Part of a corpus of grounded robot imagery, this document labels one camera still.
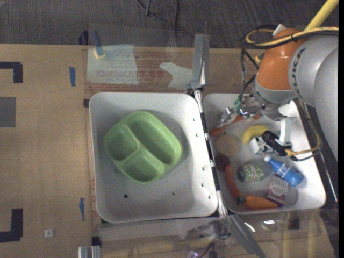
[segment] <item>can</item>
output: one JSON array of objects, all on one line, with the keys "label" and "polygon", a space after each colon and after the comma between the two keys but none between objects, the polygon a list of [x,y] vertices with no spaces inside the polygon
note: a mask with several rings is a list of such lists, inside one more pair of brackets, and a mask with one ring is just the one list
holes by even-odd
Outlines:
[{"label": "can", "polygon": [[264,171],[258,164],[245,164],[238,168],[238,178],[242,182],[261,181],[264,178]]}]

